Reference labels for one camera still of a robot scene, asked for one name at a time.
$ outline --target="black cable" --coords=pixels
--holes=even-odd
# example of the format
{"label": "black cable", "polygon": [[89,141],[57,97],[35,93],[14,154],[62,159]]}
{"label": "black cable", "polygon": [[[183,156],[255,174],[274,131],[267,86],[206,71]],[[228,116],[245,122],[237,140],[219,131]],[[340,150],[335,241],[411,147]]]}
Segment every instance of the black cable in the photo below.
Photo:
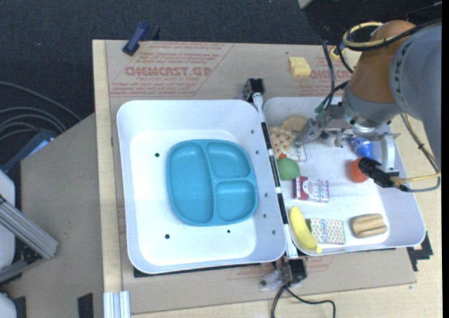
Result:
{"label": "black cable", "polygon": [[[342,82],[341,84],[339,84],[337,87],[334,88],[334,92],[337,92],[338,90],[342,90],[343,88],[346,87],[346,85],[348,84],[349,80]],[[330,97],[330,93],[324,98],[324,100],[321,102],[321,104],[324,106],[326,104],[326,102],[328,101],[329,97]]]}
{"label": "black cable", "polygon": [[294,293],[287,287],[287,285],[284,285],[284,286],[282,286],[282,287],[278,290],[278,292],[277,292],[276,295],[274,296],[273,304],[272,304],[272,310],[271,310],[271,315],[270,315],[271,318],[276,318],[275,315],[274,315],[274,311],[275,311],[275,309],[276,309],[276,306],[277,306],[277,303],[278,303],[278,301],[279,301],[279,298],[282,296],[282,293],[283,293],[284,291],[289,292],[289,294],[290,294],[292,297],[294,297],[294,298],[297,299],[298,301],[303,302],[303,303],[306,303],[306,304],[310,304],[310,305],[318,305],[318,304],[329,303],[329,304],[332,305],[332,309],[333,309],[333,310],[332,310],[332,317],[333,317],[333,318],[336,317],[336,314],[337,314],[337,308],[335,307],[335,303],[334,303],[332,300],[326,299],[326,300],[319,300],[319,301],[316,301],[316,302],[312,302],[312,301],[310,301],[310,300],[305,300],[305,299],[303,299],[303,298],[301,298],[301,297],[298,297],[296,294],[294,294]]}
{"label": "black cable", "polygon": [[326,61],[328,62],[329,73],[330,73],[330,95],[328,97],[328,103],[324,107],[324,110],[326,111],[329,108],[330,104],[332,103],[332,99],[334,97],[334,92],[335,92],[335,72],[334,72],[334,66],[332,64],[332,60],[330,59],[330,55],[329,55],[329,51],[328,51],[328,42],[327,41],[323,42],[323,51],[324,51],[324,55],[326,57]]}
{"label": "black cable", "polygon": [[343,57],[343,52],[340,50],[340,46],[336,45],[336,49],[337,49],[337,53],[338,56],[340,57],[340,60],[342,61],[342,64],[346,67],[346,69],[351,72],[352,74],[354,73],[354,70],[348,65],[348,63],[346,62],[346,60]]}
{"label": "black cable", "polygon": [[276,295],[274,296],[273,304],[272,304],[272,310],[271,310],[271,314],[270,314],[271,318],[276,318],[276,316],[274,315],[274,311],[276,310],[276,306],[278,304],[279,298],[282,296],[282,293],[284,292],[285,289],[286,289],[286,286],[282,286],[277,291]]}
{"label": "black cable", "polygon": [[336,314],[337,314],[337,308],[335,307],[335,303],[333,302],[333,300],[330,299],[326,299],[326,300],[319,300],[317,302],[311,302],[310,300],[305,300],[303,298],[300,298],[298,296],[296,296],[296,294],[294,294],[290,289],[288,289],[288,287],[286,286],[286,291],[289,292],[289,294],[298,299],[300,302],[306,303],[306,304],[312,304],[312,305],[316,305],[316,304],[324,304],[324,303],[329,303],[332,305],[332,317],[335,318]]}
{"label": "black cable", "polygon": [[385,19],[383,19],[381,21],[385,21],[385,22],[386,21],[391,21],[391,20],[395,20],[395,19],[403,17],[403,16],[405,16],[407,18],[409,15],[412,15],[413,13],[418,13],[418,12],[421,12],[421,11],[429,10],[430,8],[435,8],[435,7],[442,6],[442,5],[443,5],[442,1],[437,1],[437,2],[434,2],[432,5],[428,5],[428,6],[421,7],[421,8],[416,8],[415,10],[406,11],[404,13],[400,13],[400,14],[395,15],[395,16],[390,16],[389,18],[385,18]]}

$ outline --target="blue clip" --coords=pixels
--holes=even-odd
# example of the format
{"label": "blue clip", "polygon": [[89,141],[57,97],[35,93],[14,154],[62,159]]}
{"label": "blue clip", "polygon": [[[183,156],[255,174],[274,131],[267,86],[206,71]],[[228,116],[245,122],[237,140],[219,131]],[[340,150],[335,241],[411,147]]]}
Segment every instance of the blue clip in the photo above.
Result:
{"label": "blue clip", "polygon": [[123,47],[123,52],[129,56],[134,55],[134,53],[139,49],[139,41],[143,40],[149,32],[149,25],[146,22],[139,22],[137,28],[135,29],[133,37],[128,41],[125,47]]}

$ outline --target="red object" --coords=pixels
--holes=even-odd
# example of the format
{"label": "red object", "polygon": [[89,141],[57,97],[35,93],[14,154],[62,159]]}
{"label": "red object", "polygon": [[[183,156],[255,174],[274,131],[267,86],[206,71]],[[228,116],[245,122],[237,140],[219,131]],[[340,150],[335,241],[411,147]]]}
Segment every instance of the red object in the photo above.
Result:
{"label": "red object", "polygon": [[352,180],[357,183],[365,182],[368,179],[368,177],[360,171],[360,168],[358,167],[358,163],[361,159],[362,157],[359,157],[349,164],[349,174]]}

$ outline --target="yellow block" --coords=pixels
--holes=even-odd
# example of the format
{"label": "yellow block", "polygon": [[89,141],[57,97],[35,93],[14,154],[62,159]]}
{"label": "yellow block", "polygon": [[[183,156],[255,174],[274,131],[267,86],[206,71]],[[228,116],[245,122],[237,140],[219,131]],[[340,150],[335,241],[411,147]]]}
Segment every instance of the yellow block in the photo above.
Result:
{"label": "yellow block", "polygon": [[290,69],[293,76],[309,76],[311,68],[303,57],[289,57]]}
{"label": "yellow block", "polygon": [[337,46],[333,46],[330,50],[329,50],[329,56],[330,58],[332,58],[333,61],[335,60],[339,60],[340,59],[340,55],[337,52]]}

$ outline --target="green ball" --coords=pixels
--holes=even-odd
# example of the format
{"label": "green ball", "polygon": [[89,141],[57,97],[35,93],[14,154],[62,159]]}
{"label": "green ball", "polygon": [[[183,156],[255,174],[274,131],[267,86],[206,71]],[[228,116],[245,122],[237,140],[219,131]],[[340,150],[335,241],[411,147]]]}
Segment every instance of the green ball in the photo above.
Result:
{"label": "green ball", "polygon": [[294,180],[300,175],[300,167],[291,158],[277,160],[279,177],[281,180]]}

